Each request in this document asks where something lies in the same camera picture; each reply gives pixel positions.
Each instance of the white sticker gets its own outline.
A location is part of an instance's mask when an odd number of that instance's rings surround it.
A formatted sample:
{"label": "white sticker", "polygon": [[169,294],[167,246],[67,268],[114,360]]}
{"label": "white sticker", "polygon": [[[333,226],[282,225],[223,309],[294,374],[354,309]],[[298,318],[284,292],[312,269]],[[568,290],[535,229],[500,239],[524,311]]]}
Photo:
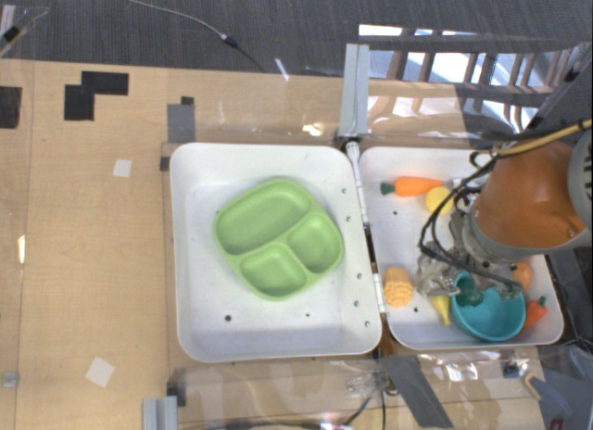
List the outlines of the white sticker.
{"label": "white sticker", "polygon": [[101,358],[95,358],[91,367],[86,372],[85,377],[98,386],[106,387],[114,371],[114,365],[109,364],[106,360],[102,360]]}
{"label": "white sticker", "polygon": [[123,178],[130,178],[132,172],[132,161],[130,159],[118,159],[113,168],[113,176],[121,176]]}

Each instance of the orange toy vegetable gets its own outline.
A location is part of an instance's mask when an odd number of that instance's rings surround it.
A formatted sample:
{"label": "orange toy vegetable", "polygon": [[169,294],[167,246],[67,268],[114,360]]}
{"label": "orange toy vegetable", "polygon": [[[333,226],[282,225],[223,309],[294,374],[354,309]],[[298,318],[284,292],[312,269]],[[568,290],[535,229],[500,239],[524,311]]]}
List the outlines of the orange toy vegetable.
{"label": "orange toy vegetable", "polygon": [[381,193],[388,195],[395,193],[398,196],[417,196],[423,195],[437,186],[442,186],[440,180],[431,180],[430,178],[417,178],[415,176],[400,176],[393,184],[381,183]]}
{"label": "orange toy vegetable", "polygon": [[539,300],[531,300],[527,303],[527,316],[525,317],[525,324],[522,330],[529,326],[536,324],[541,320],[548,310],[546,309],[546,297],[540,297]]}
{"label": "orange toy vegetable", "polygon": [[531,278],[534,275],[534,271],[527,262],[518,262],[512,270],[512,280],[519,282],[523,286],[523,290],[531,284]]}

